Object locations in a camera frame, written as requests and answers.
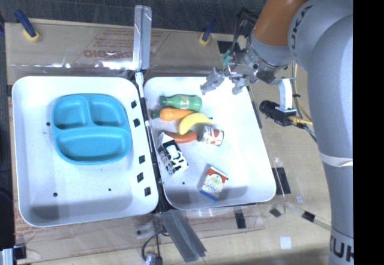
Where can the thin black and white rod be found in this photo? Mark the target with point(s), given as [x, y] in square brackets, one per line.
[144, 102]

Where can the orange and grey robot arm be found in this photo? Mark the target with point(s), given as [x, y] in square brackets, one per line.
[327, 48]

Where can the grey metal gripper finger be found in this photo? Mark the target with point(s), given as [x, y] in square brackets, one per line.
[211, 81]
[238, 86]

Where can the black and white carton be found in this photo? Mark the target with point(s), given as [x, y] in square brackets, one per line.
[173, 157]

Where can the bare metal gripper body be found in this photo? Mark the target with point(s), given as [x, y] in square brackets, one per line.
[250, 68]

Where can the red and blue carton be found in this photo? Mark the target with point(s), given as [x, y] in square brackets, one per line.
[213, 183]

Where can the green bottle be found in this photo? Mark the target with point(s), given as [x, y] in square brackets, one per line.
[183, 102]

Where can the brown cardboard board red print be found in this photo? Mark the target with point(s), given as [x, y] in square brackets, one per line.
[90, 45]

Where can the yellow banana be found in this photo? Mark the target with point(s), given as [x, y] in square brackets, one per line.
[189, 123]

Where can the white plastic tray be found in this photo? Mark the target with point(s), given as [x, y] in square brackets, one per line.
[240, 165]
[81, 186]

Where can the blue divided plate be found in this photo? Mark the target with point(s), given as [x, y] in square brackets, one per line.
[90, 127]

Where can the orange carrot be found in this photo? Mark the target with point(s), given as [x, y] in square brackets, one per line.
[172, 114]

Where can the red and white can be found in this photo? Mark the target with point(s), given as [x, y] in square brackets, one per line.
[211, 135]

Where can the orange sausage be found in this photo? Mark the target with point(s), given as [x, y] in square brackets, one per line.
[183, 137]

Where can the black cylinder on white bracket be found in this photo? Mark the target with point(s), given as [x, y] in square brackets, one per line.
[280, 109]

